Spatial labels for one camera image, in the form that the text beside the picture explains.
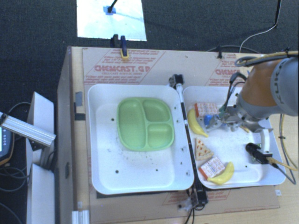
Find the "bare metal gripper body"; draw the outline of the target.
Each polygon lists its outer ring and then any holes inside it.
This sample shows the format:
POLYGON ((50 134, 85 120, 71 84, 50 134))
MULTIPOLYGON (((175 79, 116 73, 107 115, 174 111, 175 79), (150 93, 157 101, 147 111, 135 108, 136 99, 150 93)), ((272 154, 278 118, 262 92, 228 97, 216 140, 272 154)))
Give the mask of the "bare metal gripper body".
POLYGON ((220 109, 219 117, 222 123, 235 123, 237 128, 244 127, 249 131, 257 131, 260 129, 259 119, 250 116, 241 106, 227 106, 220 109))

